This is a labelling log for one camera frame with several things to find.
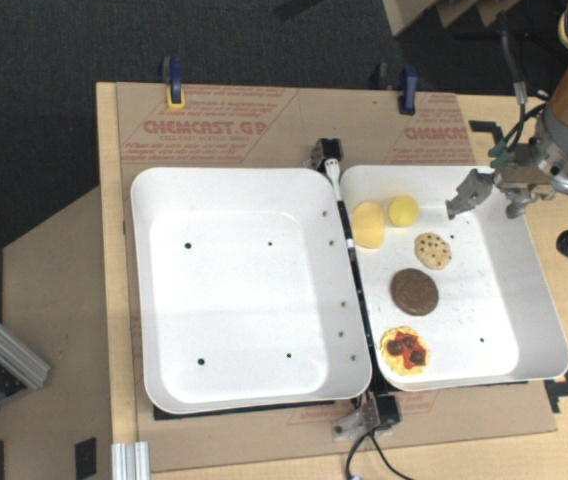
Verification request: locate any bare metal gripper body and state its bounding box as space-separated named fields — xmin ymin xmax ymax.
xmin=492 ymin=137 xmax=568 ymax=203

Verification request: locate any yellow round toy food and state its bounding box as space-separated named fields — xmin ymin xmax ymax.
xmin=387 ymin=194 xmax=421 ymax=229

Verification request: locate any chocolate chip biscuit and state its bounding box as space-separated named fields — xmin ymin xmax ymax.
xmin=413 ymin=231 xmax=453 ymax=271

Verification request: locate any pale yellow potato crisp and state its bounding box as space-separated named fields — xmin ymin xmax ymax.
xmin=351 ymin=200 xmax=386 ymax=250

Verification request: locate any white plastic tray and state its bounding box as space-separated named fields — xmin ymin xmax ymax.
xmin=338 ymin=164 xmax=568 ymax=393
xmin=129 ymin=166 xmax=374 ymax=415

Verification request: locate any brown round biscuit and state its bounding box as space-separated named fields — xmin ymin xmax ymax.
xmin=389 ymin=267 xmax=440 ymax=318

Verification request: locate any thin black and white rod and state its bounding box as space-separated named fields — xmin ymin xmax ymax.
xmin=323 ymin=158 xmax=382 ymax=397

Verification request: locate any small round toy pizza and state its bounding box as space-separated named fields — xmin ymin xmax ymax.
xmin=379 ymin=325 xmax=432 ymax=377

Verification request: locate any brown cardboard board red print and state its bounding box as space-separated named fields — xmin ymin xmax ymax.
xmin=115 ymin=81 xmax=559 ymax=473

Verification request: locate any black block with thin wires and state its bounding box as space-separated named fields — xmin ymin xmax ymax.
xmin=332 ymin=392 xmax=403 ymax=443
xmin=306 ymin=137 xmax=344 ymax=170

